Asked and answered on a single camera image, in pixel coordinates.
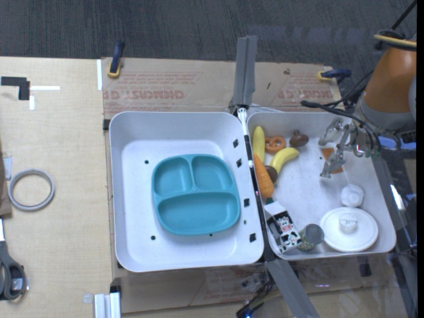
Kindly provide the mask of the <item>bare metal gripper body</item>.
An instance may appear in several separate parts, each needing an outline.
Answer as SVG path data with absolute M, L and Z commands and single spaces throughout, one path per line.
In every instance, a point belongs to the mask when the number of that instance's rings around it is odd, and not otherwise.
M 376 157 L 380 153 L 380 142 L 367 128 L 350 123 L 346 149 L 361 158 Z

